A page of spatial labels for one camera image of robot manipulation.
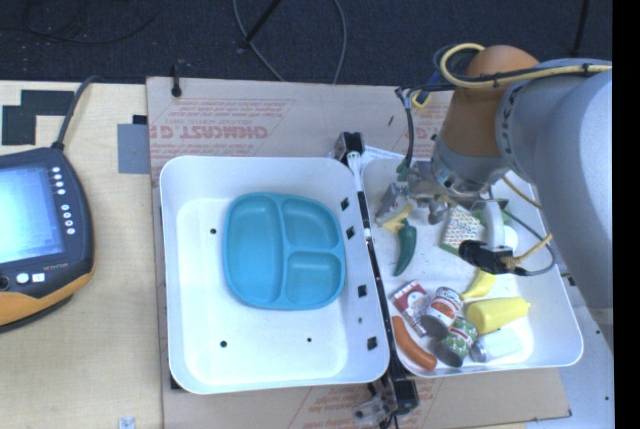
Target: sausage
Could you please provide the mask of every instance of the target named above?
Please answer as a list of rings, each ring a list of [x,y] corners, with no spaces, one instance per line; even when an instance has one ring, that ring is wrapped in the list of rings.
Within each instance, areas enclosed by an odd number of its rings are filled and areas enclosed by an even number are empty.
[[[393,324],[396,343],[398,344],[398,347],[402,349],[404,354],[406,354],[407,357],[416,365],[419,365],[424,369],[435,369],[438,364],[437,358],[433,354],[425,351],[413,338],[411,338],[402,317],[394,315],[391,317],[391,323]]]

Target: device button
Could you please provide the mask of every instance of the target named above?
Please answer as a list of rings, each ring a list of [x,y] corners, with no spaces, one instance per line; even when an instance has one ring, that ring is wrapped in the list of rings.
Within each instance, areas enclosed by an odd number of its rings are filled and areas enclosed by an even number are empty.
[[[18,285],[29,283],[30,280],[31,276],[29,275],[29,273],[18,273],[18,275],[16,276],[16,283],[18,283]]]

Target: cardboard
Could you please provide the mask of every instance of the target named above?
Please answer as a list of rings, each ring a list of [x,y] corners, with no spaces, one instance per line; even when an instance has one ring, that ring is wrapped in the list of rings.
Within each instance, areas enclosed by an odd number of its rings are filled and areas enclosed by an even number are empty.
[[[341,132],[361,132],[368,146],[404,154],[407,121],[387,86],[180,79],[147,79],[158,323],[165,427],[351,428],[352,409],[370,398],[366,385],[286,388],[200,396],[172,389],[167,360],[166,295],[158,175],[185,154],[322,157]],[[435,93],[414,116],[415,157],[430,157],[432,137],[450,93]],[[557,369],[418,378],[420,406],[404,417],[406,429],[480,427],[569,415]]]

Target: green can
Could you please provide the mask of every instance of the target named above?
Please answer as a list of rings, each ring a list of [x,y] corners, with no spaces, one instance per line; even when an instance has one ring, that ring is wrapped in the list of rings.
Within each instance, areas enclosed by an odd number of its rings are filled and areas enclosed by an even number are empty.
[[[435,354],[450,367],[462,367],[469,350],[478,339],[478,329],[464,317],[456,317],[447,336],[438,342]]]

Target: black floor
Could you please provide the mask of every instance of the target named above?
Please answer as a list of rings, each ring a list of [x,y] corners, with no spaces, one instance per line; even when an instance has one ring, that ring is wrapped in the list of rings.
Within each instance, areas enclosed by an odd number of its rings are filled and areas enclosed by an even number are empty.
[[[283,0],[239,54],[271,1],[0,0],[0,79],[414,84],[461,42],[612,59],[613,0]]]

